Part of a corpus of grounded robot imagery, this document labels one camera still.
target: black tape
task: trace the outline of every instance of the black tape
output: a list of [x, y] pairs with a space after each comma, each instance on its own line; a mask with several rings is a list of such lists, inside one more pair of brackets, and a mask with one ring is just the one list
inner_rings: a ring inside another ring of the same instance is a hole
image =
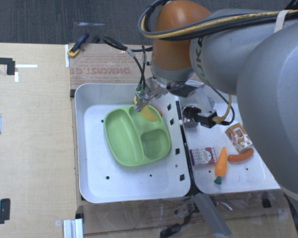
[[10, 199], [4, 198], [0, 200], [0, 224], [4, 224], [10, 219]]
[[76, 89], [70, 90], [70, 97], [75, 97], [75, 91], [76, 91]]
[[7, 65], [7, 75], [14, 75], [15, 73], [15, 61], [12, 58], [0, 58], [0, 64]]

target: gray floor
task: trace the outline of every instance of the gray floor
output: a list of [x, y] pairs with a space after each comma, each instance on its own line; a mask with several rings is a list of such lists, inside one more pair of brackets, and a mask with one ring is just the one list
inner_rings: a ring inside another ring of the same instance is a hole
[[[151, 40], [138, 31], [137, 21], [154, 1], [0, 0], [0, 42], [66, 44], [89, 32], [124, 44], [151, 45]], [[282, 10], [291, 0], [191, 1], [213, 12], [223, 8]], [[95, 25], [77, 26], [79, 22]]]

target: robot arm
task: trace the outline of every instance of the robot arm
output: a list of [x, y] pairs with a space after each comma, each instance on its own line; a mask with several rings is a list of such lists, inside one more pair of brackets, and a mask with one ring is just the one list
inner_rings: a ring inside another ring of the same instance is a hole
[[[149, 17], [160, 5], [151, 32]], [[193, 73], [236, 95], [243, 126], [298, 212], [298, 9], [210, 13], [190, 1], [158, 0], [140, 17], [139, 30], [153, 39], [152, 78], [146, 94], [136, 94], [135, 109], [166, 92], [196, 93], [187, 84]]]

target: yellow cable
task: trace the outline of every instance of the yellow cable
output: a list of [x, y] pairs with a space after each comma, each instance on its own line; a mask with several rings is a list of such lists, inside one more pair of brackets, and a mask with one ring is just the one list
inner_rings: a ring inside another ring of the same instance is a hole
[[[295, 13], [297, 11], [298, 11], [298, 9], [297, 10], [291, 10], [291, 11], [288, 12], [288, 14]], [[252, 17], [255, 18], [255, 17], [261, 17], [261, 16], [278, 15], [278, 13], [279, 13], [279, 11], [250, 13], [250, 14], [226, 17], [226, 18], [218, 19], [218, 20], [211, 21], [211, 22], [205, 22], [205, 23], [202, 23], [202, 24], [198, 24], [198, 25], [195, 25], [195, 26], [190, 26], [190, 27], [187, 27], [187, 28], [184, 28], [184, 29], [176, 30], [176, 31], [173, 31], [173, 32], [165, 33], [165, 34], [148, 35], [148, 34], [143, 33], [143, 35], [148, 37], [148, 38], [151, 38], [151, 39], [161, 39], [161, 38], [175, 37], [175, 36], [180, 36], [180, 35], [183, 35], [183, 34], [192, 33], [194, 31], [201, 30], [203, 28], [210, 27], [210, 26], [215, 26], [215, 25], [219, 25], [219, 24], [223, 24], [223, 23], [232, 22], [232, 21], [248, 19], [248, 18], [252, 18]], [[142, 21], [141, 21], [141, 29], [143, 31], [145, 30], [145, 17], [146, 17], [146, 15], [144, 15], [144, 17], [142, 18]]]
[[220, 124], [222, 121], [224, 121], [228, 115], [228, 112], [229, 112], [231, 106], [232, 106], [232, 95], [229, 95], [228, 96], [228, 105], [227, 105], [225, 114], [222, 117], [213, 117], [212, 121], [216, 122], [217, 124]]

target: yellow object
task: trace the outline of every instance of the yellow object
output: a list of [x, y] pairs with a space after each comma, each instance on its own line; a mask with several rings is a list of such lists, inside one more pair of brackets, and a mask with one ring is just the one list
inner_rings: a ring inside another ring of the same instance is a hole
[[140, 114], [148, 121], [158, 121], [158, 117], [155, 115], [154, 112], [150, 110], [148, 105], [145, 105], [141, 110]]
[[217, 124], [220, 124], [222, 121], [224, 121], [226, 119], [227, 115], [228, 115], [228, 112], [229, 112], [231, 106], [232, 106], [232, 95], [229, 95], [228, 96], [228, 106], [227, 106], [227, 109], [226, 109], [226, 112], [225, 112], [224, 116], [222, 116], [222, 117], [213, 117], [212, 121], [216, 122]]
[[72, 52], [73, 47], [74, 45], [72, 45], [68, 50], [68, 55], [70, 58], [74, 58], [79, 53], [79, 49], [77, 49], [75, 52]]

